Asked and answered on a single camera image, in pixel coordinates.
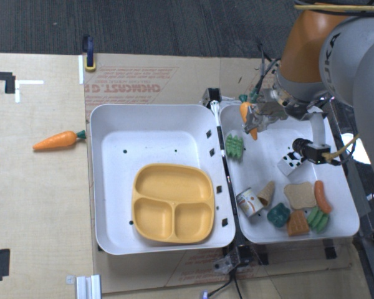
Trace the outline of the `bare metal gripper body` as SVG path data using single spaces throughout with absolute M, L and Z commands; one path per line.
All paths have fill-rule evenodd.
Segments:
M 288 117 L 305 120 L 308 114 L 309 94 L 301 89 L 261 88 L 252 91 L 252 105 L 257 117 L 269 124 Z

